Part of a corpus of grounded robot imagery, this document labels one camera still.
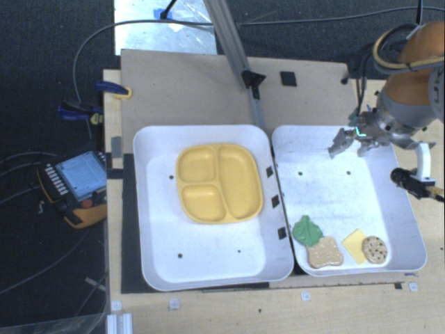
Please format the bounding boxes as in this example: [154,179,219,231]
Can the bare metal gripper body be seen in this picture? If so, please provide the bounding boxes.
[352,108,417,150]

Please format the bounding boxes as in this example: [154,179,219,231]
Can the white plastic tray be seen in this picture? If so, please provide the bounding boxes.
[270,124,428,278]
[133,124,296,292]

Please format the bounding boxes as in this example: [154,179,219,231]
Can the green lettuce leaf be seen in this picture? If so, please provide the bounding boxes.
[291,215,324,248]

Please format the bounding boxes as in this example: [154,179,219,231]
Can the yellow cheese slice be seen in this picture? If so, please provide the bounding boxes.
[341,228,369,266]

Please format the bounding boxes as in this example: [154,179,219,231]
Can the brown chocolate chip biscuit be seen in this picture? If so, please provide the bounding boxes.
[361,235,389,265]

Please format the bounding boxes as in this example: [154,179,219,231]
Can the tan bread slice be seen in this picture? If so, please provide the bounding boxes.
[305,236,345,270]

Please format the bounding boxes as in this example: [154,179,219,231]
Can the yellow divided plate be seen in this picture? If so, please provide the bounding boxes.
[175,143,264,225]

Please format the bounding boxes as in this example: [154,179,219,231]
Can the brown cardboard board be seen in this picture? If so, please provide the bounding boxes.
[120,49,406,291]

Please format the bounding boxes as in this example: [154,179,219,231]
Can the black cylinder on white bracket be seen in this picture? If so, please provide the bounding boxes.
[389,141,437,200]

